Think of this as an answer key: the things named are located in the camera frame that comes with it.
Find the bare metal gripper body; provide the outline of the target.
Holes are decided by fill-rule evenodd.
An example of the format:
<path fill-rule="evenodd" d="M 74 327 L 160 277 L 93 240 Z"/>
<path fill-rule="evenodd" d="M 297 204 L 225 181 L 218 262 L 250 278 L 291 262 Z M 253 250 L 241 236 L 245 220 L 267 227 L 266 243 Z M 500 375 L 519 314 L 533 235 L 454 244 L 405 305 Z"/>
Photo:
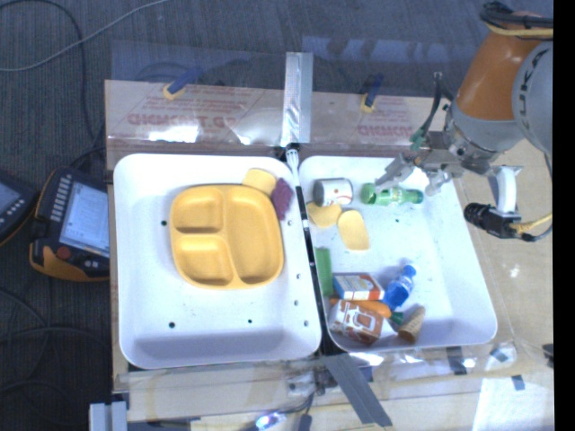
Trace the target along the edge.
<path fill-rule="evenodd" d="M 418 130 L 412 135 L 412 151 L 415 165 L 425 172 L 447 172 L 459 176 L 463 172 L 485 175 L 491 164 L 500 156 L 502 149 L 492 142 L 474 142 L 456 130 Z"/>

